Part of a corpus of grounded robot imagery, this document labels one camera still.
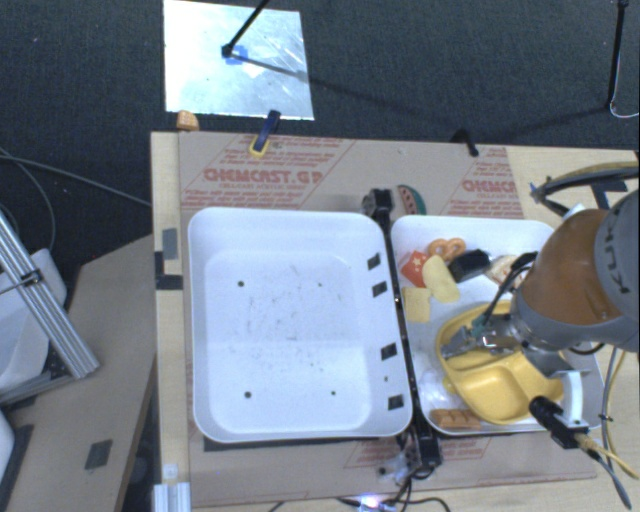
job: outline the cable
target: cable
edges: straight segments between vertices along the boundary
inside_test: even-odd
[[[18,221],[16,220],[16,218],[13,216],[13,213],[11,213],[11,210],[9,210],[9,208],[7,208],[2,203],[0,203],[0,210],[2,210],[2,212],[5,215],[5,217],[7,217],[7,219],[11,223],[11,227],[16,232],[16,235],[18,235],[18,237],[19,237],[20,236],[20,226],[18,225]]]
[[[569,209],[560,203],[551,201],[548,198],[551,194],[570,187],[616,182],[637,177],[638,164],[636,162],[597,164],[564,174],[558,178],[547,178],[547,181],[539,187],[531,183],[531,197],[533,197],[534,201],[546,206],[553,213],[564,217],[564,215],[569,212]]]
[[[609,474],[609,476],[611,477],[611,480],[613,480],[613,485],[615,485],[616,490],[618,491],[618,496],[620,496],[620,499],[622,500],[622,503],[624,504],[624,506],[627,507],[628,510],[631,510],[631,500],[629,499],[629,495],[627,494],[627,491],[622,485],[622,482],[620,482],[618,475],[616,475],[613,472],[613,469],[611,469],[611,467],[609,467],[609,465],[604,460],[602,460],[602,457],[597,455],[594,458]]]
[[[574,438],[578,442],[578,446],[580,446],[580,448],[583,451],[597,452],[609,459],[613,459],[618,464],[618,466],[620,466],[620,468],[622,468],[624,472],[627,473],[631,478],[633,478],[634,480],[640,480],[640,475],[638,475],[633,470],[633,468],[629,466],[629,464],[623,461],[611,450],[607,450],[606,448],[603,448],[602,446],[600,446],[593,439],[591,439],[587,434],[576,434]]]
[[[396,500],[395,503],[402,503],[402,510],[400,512],[405,512],[407,510],[407,507],[409,506],[409,502],[411,501],[411,491],[413,490],[413,478],[409,478],[409,485],[407,485],[407,499],[406,500],[402,500],[402,495],[399,495]]]
[[[626,352],[623,352],[622,355],[620,356],[620,359],[618,360],[618,363],[616,364],[615,370],[613,371],[613,375],[611,376],[611,381],[609,383],[609,397],[608,397],[608,401],[607,401],[607,413],[608,410],[611,407],[611,396],[612,396],[612,391],[613,391],[613,386],[616,382],[616,378],[618,377],[618,373],[620,372],[620,368],[622,368],[622,363],[624,362],[625,356],[627,355]],[[618,452],[615,448],[615,445],[613,444],[613,435],[611,434],[611,429],[609,427],[607,427],[606,429],[606,438],[607,438],[607,445],[608,445],[608,449],[610,451],[610,453],[617,457],[618,456]],[[620,465],[620,468],[622,469],[622,471],[624,471],[629,477],[634,478],[636,480],[638,480],[638,473],[636,473],[633,469],[629,468],[627,465]]]
[[[638,114],[640,114],[640,112],[636,112],[635,114],[618,114],[616,112],[616,106],[615,106],[615,100],[616,100],[616,94],[618,94],[618,80],[620,78],[620,54],[618,54],[618,58],[616,59],[616,78],[613,82],[613,96],[611,96],[611,101],[609,102],[609,112],[611,112],[611,115],[614,117],[617,117],[618,119],[632,119],[634,117],[638,117]]]
[[[356,500],[350,500],[348,498],[336,498],[336,501],[339,501],[343,505],[347,505],[349,507],[360,507],[360,502]]]
[[[476,319],[479,322],[478,326],[476,326],[476,320],[474,320],[474,328],[487,325],[487,323],[489,322],[489,318],[491,318],[491,315],[493,314],[493,310],[500,300],[500,297],[502,297],[504,293],[509,289],[509,287],[515,281],[516,277],[522,274],[525,270],[531,269],[531,267],[527,265],[535,260],[537,256],[537,251],[526,252],[520,255],[518,259],[516,259],[511,264],[511,270],[509,271],[509,274],[507,274],[507,277],[504,279],[502,284],[498,287],[498,292],[493,297],[493,300],[491,301],[487,309],[485,309],[484,313],[482,313],[482,315],[480,315],[478,319]]]
[[[604,343],[598,343],[595,347],[592,347],[588,350],[580,350],[574,347],[571,347],[569,350],[574,354],[578,354],[580,356],[590,356],[592,354],[595,354],[596,352],[599,352],[603,348],[604,348]]]
[[[411,500],[411,501],[400,501],[399,503],[405,503],[407,505],[422,505],[423,503],[430,503],[430,502],[437,502],[440,503],[440,505],[442,505],[442,508],[446,511],[446,512],[451,512],[451,509],[449,508],[449,505],[447,505],[447,502],[444,501],[442,498],[423,498],[420,500]]]
[[[31,183],[33,183],[33,185],[36,187],[36,189],[42,196],[42,199],[44,200],[44,203],[47,207],[47,210],[49,211],[49,218],[51,219],[51,240],[49,242],[49,252],[52,252],[53,246],[56,243],[57,225],[56,225],[56,215],[53,212],[53,206],[51,206],[51,201],[49,201],[49,196],[42,188],[42,185],[40,185],[40,182],[33,176],[33,174],[29,172],[29,170],[24,165],[22,165],[22,162],[18,162],[17,160],[15,160],[15,157],[2,147],[0,147],[0,153],[2,153],[3,155],[3,156],[0,156],[0,158],[6,157],[6,159],[9,159],[10,161],[12,161],[18,167],[18,169],[20,169],[25,174],[25,176],[29,178],[29,180],[31,180]]]
[[[100,190],[104,190],[105,192],[109,192],[111,194],[115,194],[117,196],[120,196],[120,197],[122,197],[124,199],[128,199],[129,201],[133,201],[134,203],[141,204],[142,206],[151,207],[151,203],[148,202],[148,201],[145,201],[145,200],[140,199],[138,197],[132,196],[130,194],[127,194],[126,192],[122,192],[120,190],[117,190],[115,188],[109,187],[107,185],[103,185],[102,183],[99,183],[97,181],[93,181],[93,180],[90,180],[88,178],[84,178],[82,176],[78,176],[77,174],[73,174],[73,173],[71,173],[69,171],[65,171],[63,169],[58,169],[57,167],[53,167],[51,165],[41,164],[39,162],[34,162],[33,160],[27,160],[25,158],[18,158],[18,157],[15,157],[15,156],[7,156],[7,155],[0,155],[0,160],[7,160],[7,161],[10,161],[10,162],[17,162],[17,163],[21,163],[21,164],[25,164],[25,165],[30,165],[31,167],[35,167],[35,168],[43,170],[43,171],[48,171],[48,172],[52,172],[54,174],[59,174],[60,176],[64,176],[65,178],[76,180],[76,181],[79,181],[81,183],[84,183],[85,185],[90,185],[92,187],[99,188]]]
[[[276,503],[273,507],[269,509],[269,512],[276,512],[276,510],[278,510],[282,505],[284,505],[284,501],[281,501],[280,503]]]
[[[611,394],[611,381],[613,380],[613,370],[615,367],[616,357],[618,355],[617,347],[613,347],[611,351],[611,356],[609,358],[609,366],[607,367],[607,375],[604,379],[604,390],[602,391],[602,408],[600,410],[600,417],[604,418],[602,420],[601,433],[602,433],[602,444],[605,450],[609,449],[609,403],[610,403],[610,394]]]

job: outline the dark carpet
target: dark carpet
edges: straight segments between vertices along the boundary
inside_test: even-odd
[[[254,6],[256,2],[219,2]],[[605,108],[613,0],[273,0],[301,12],[313,122],[296,135],[638,149],[638,118]],[[618,106],[638,110],[640,5],[626,10]],[[164,110],[160,0],[2,0],[0,147],[150,199],[149,135]],[[206,116],[216,131],[262,121]],[[80,265],[151,232],[148,208],[33,170],[58,223],[53,255]],[[0,204],[24,244],[49,243],[45,204],[0,162]]]

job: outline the tripod leg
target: tripod leg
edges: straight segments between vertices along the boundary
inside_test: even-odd
[[[247,29],[251,26],[251,24],[255,21],[258,15],[262,12],[262,9],[264,9],[267,6],[269,1],[270,0],[261,0],[260,3],[258,4],[258,7],[256,7],[255,10],[251,13],[251,16],[249,16],[247,21],[244,22],[244,25],[240,27],[240,30],[238,30],[236,35],[233,36],[233,39],[222,47],[222,56],[224,58],[231,57],[231,52],[233,51],[233,47],[237,44],[237,42],[244,35]]]
[[[622,27],[624,25],[624,10],[629,6],[627,0],[618,0],[618,21],[616,22],[616,37],[613,42],[613,56],[611,57],[611,72],[609,73],[609,95],[606,108],[609,108],[616,94],[618,81],[618,62],[620,61],[620,46],[622,44]]]

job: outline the wooden table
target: wooden table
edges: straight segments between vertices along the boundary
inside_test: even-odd
[[[8,415],[33,425],[9,512],[122,509],[155,385],[154,291],[151,237],[82,267],[69,317],[101,366]],[[108,459],[86,470],[99,443]]]
[[[234,136],[220,134],[220,145],[231,144]],[[389,165],[406,155],[407,152],[417,152],[431,148],[440,152],[443,162],[463,159],[461,152],[465,149],[455,145],[430,145],[422,143],[412,145],[406,142],[371,142],[359,143],[362,151],[351,155],[362,156],[362,166],[376,161],[388,161]],[[589,165],[615,161],[635,161],[631,151],[581,150],[562,148],[498,148],[506,151],[508,163],[513,173],[518,197],[525,218],[537,219],[552,226],[559,224],[559,219],[543,207],[536,206],[529,199],[529,182],[541,183],[547,175],[558,176]],[[179,137],[175,133],[155,133],[152,135],[152,173],[153,173],[153,202],[154,202],[154,250],[163,253],[168,239],[181,239],[183,225],[181,223],[180,202],[181,185],[179,177]],[[354,197],[361,198],[371,188],[369,184],[360,183],[361,187],[351,193],[350,186],[340,188],[339,178],[332,175],[332,184],[338,195],[331,196],[326,192],[327,201],[331,204],[342,205],[345,209],[353,206]],[[432,175],[425,175],[425,180],[433,179]],[[582,201],[587,207],[595,206],[590,193],[585,190],[572,190],[557,195],[557,200],[569,206]],[[615,201],[621,195],[610,194],[610,201]],[[171,257],[160,258],[163,275],[171,280],[172,276],[182,276],[182,254],[171,251]],[[190,456],[189,431],[187,422],[187,386],[185,361],[185,318],[183,294],[178,287],[168,286],[156,293],[157,332],[158,332],[158,378],[160,397],[160,435],[161,455],[163,461],[163,483],[172,485],[177,482],[189,482]],[[598,361],[602,365],[607,362],[608,349],[598,354]],[[612,416],[615,417],[615,439],[620,455],[636,468],[640,467],[640,429],[638,429],[638,362],[635,357],[627,358],[614,393]],[[505,460],[510,455],[505,453]],[[445,499],[452,510],[485,511],[485,510],[611,510],[620,507],[618,497],[609,478],[600,468],[596,468],[597,479],[573,480],[567,482],[547,482],[530,485],[492,486],[472,489],[438,490],[429,492]],[[621,477],[626,483],[632,501],[640,504],[640,490],[637,483],[630,481],[624,475]],[[247,501],[252,501],[251,488],[245,488]],[[271,504],[254,504],[239,506],[224,506],[217,508],[200,507],[199,511],[247,511],[267,512]],[[410,508],[410,510],[437,510],[436,504],[424,504]],[[279,510],[294,511],[339,511],[345,506],[333,499],[314,500],[308,502],[291,501]]]

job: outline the yellow plastic bowl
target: yellow plastic bowl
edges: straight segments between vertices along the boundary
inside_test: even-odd
[[[529,416],[529,402],[536,396],[558,401],[562,398],[559,379],[544,377],[518,350],[508,355],[492,355],[472,350],[445,360],[440,347],[463,326],[471,326],[486,306],[458,315],[445,323],[436,338],[436,352],[447,376],[444,386],[465,401],[480,419],[496,425],[508,425]],[[509,312],[509,302],[500,302],[495,314]]]

